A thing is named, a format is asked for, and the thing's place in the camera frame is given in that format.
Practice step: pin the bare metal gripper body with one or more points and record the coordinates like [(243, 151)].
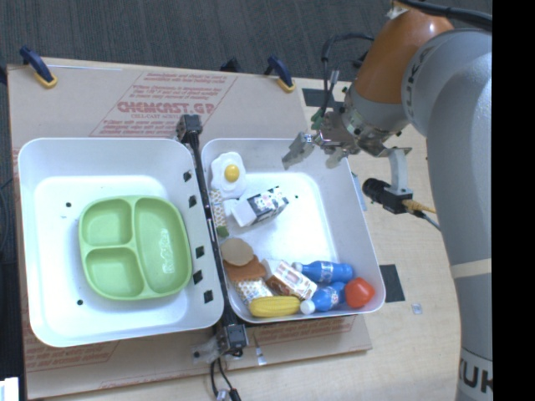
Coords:
[(340, 132)]

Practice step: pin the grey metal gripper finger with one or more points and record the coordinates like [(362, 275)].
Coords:
[(335, 159), (297, 150)]

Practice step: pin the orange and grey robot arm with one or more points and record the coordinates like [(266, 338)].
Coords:
[(455, 140)]

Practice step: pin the brown cardboard board red print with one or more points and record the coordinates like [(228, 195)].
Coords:
[(259, 98)]

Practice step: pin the black and white milk carton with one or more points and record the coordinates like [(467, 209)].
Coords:
[(261, 207)]

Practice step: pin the white plastic tray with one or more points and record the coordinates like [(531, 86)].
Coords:
[(54, 245), (309, 224)]

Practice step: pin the white and yellow fried egg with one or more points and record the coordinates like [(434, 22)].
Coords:
[(227, 176)]

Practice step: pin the white patterned packet green end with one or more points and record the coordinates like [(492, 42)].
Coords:
[(218, 213)]

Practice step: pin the thin black and white rod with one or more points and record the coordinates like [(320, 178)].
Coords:
[(205, 203)]

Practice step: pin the blue bottle white cap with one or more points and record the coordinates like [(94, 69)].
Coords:
[(328, 298), (328, 271)]

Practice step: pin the beige round biscuit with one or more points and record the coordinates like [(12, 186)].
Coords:
[(236, 250)]

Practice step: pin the orange and white carton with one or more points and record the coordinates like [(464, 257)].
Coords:
[(290, 280)]

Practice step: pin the brown bread slice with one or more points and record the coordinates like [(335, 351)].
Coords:
[(246, 270)]

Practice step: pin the red orange pepper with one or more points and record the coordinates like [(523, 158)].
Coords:
[(358, 292)]

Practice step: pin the white orange patterned packet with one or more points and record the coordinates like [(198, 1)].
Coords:
[(253, 290)]

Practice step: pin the yellow corn cob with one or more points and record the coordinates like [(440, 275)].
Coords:
[(273, 306)]

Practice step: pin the green divided plate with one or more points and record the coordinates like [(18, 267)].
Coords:
[(159, 240)]

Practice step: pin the black cylinder on white bracket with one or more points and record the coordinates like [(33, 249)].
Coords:
[(386, 194)]

